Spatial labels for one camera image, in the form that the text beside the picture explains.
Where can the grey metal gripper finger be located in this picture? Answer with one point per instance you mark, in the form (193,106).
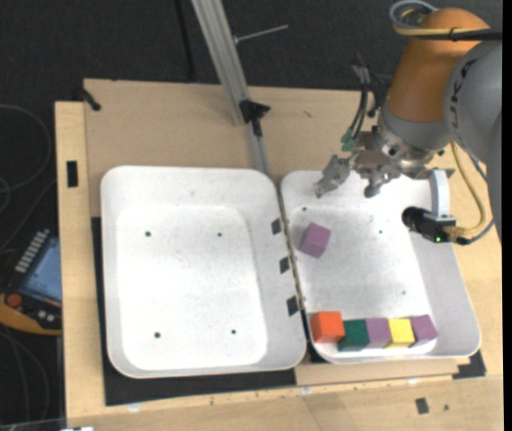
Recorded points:
(330,178)
(375,186)

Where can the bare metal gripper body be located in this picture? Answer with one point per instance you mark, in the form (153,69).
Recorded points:
(384,155)

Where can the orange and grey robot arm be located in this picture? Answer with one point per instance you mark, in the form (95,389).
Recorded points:
(435,83)

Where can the purple cube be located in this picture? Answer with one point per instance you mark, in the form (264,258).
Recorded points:
(424,329)
(378,331)
(314,240)

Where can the white plastic tray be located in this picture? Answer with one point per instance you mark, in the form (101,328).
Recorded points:
(373,263)
(193,276)

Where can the brown cardboard board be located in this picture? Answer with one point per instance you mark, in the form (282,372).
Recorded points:
(256,137)

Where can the thin black and white rod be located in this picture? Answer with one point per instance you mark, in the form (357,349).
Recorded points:
(291,258)

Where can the orange cube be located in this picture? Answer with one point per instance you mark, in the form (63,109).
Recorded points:
(326,326)

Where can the yellow cube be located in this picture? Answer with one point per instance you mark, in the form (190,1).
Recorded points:
(401,331)

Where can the green cube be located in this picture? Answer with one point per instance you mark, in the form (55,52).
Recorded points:
(355,334)

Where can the black cylinder on white bracket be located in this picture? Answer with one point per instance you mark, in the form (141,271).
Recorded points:
(431,216)

